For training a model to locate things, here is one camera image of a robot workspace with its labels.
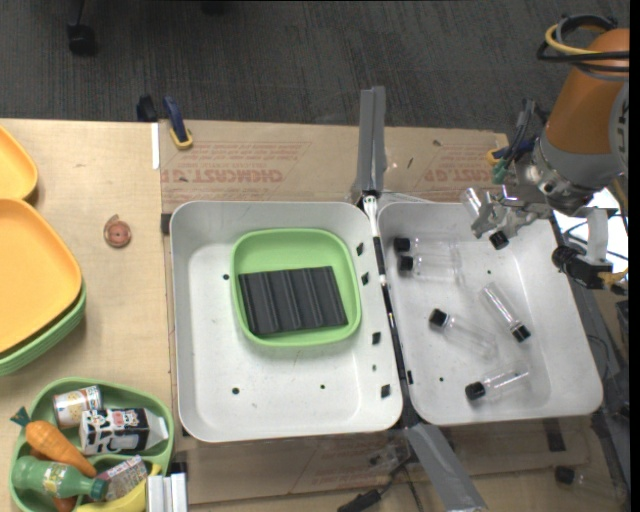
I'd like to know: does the cow print milk carton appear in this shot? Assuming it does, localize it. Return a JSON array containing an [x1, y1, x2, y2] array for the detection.
[[78, 407, 171, 457]]

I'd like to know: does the yellow plate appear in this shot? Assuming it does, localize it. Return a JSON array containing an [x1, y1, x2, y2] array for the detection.
[[0, 198, 84, 355], [0, 124, 40, 202]]

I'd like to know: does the small white and red can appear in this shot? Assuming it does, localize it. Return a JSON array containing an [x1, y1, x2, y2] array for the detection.
[[51, 384, 104, 431]]

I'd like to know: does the green divided plate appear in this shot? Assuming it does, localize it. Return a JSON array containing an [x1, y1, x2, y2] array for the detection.
[[8, 376, 176, 512]]

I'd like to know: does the black grooved rack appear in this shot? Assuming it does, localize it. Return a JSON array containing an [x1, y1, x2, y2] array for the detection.
[[237, 265, 350, 336]]

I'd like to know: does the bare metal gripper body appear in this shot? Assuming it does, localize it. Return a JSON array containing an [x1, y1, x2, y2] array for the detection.
[[501, 162, 597, 219]]

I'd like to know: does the green bottle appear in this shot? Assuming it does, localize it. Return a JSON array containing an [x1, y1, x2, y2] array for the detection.
[[10, 455, 109, 502]]

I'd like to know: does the brown cardboard board red print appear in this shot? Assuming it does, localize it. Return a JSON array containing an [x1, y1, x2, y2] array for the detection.
[[158, 118, 592, 506]]

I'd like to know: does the orange carrot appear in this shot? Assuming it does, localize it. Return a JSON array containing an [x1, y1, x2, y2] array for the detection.
[[9, 406, 98, 479]]

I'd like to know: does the pink tape roll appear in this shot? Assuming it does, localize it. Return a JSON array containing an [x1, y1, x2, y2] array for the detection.
[[103, 214, 133, 249]]

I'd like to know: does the small pink carton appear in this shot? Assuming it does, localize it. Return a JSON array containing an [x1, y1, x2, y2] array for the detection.
[[96, 455, 150, 502]]

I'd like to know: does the yellow banana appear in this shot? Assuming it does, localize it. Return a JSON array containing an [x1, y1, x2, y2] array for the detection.
[[74, 463, 164, 512]]

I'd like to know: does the clear bottle with black cap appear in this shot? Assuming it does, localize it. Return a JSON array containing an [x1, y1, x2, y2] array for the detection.
[[464, 367, 532, 403], [392, 235, 464, 262], [553, 465, 629, 503], [428, 308, 498, 360], [397, 253, 467, 285], [478, 281, 533, 344], [459, 187, 511, 251]]

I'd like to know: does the black cylinder on white bracket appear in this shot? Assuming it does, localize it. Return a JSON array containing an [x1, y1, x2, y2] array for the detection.
[[551, 207, 615, 291]]

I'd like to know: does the white plastic tray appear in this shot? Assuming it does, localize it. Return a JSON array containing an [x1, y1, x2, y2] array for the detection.
[[377, 201, 605, 428], [168, 200, 405, 445]]

